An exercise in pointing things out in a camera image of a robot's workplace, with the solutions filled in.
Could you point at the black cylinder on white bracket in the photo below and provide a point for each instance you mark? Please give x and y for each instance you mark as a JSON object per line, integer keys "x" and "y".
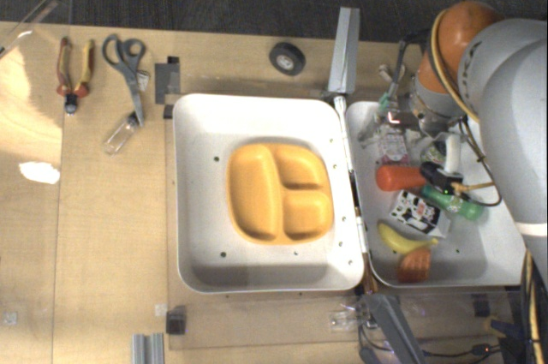
{"x": 441, "y": 178}

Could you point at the orange carrot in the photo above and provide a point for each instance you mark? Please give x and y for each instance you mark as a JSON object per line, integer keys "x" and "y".
{"x": 398, "y": 177}

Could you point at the red and yellow pliers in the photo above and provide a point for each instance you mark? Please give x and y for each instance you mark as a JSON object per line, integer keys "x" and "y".
{"x": 73, "y": 90}

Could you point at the orange bread slice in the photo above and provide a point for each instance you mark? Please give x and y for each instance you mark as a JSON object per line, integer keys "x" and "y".
{"x": 414, "y": 267}

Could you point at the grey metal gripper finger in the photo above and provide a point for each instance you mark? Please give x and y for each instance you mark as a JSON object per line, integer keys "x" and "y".
{"x": 369, "y": 129}

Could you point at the green bottle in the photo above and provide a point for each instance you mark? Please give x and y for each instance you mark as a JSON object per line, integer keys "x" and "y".
{"x": 458, "y": 206}

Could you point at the white plastic tray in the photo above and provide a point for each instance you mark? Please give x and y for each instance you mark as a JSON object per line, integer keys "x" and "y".
{"x": 484, "y": 251}
{"x": 205, "y": 191}

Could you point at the black and white carton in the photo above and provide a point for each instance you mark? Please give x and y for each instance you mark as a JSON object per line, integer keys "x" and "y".
{"x": 417, "y": 213}

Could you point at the pink and clear packet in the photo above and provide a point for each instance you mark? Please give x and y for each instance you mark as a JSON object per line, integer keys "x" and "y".
{"x": 391, "y": 148}

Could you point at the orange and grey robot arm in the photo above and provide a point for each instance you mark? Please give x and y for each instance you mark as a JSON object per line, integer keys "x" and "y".
{"x": 505, "y": 105}

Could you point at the black tape roll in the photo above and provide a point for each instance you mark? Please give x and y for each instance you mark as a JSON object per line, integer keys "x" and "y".
{"x": 287, "y": 59}

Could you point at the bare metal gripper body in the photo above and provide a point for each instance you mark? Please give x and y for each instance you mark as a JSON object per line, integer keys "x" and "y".
{"x": 430, "y": 120}

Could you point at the green and white can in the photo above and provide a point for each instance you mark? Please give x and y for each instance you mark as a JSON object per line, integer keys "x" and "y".
{"x": 434, "y": 154}

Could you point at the yellow banana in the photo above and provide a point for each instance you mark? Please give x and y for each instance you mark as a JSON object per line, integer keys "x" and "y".
{"x": 400, "y": 241}

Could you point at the orange divided plate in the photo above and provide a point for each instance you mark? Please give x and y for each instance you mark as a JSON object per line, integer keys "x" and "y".
{"x": 257, "y": 191}

